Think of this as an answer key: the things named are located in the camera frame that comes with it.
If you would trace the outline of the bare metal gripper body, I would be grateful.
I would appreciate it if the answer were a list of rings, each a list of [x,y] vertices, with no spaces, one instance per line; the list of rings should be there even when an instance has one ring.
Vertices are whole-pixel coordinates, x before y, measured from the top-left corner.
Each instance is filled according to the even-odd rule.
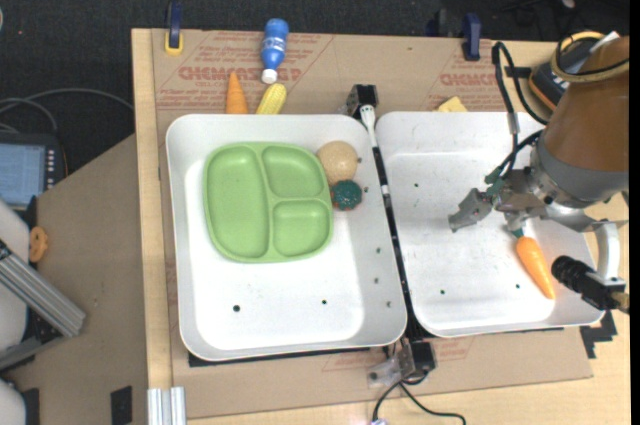
[[[556,199],[556,188],[532,166],[512,170],[502,179],[503,185],[493,198],[494,209],[503,215],[507,212],[523,212],[529,218],[544,217],[546,207]]]

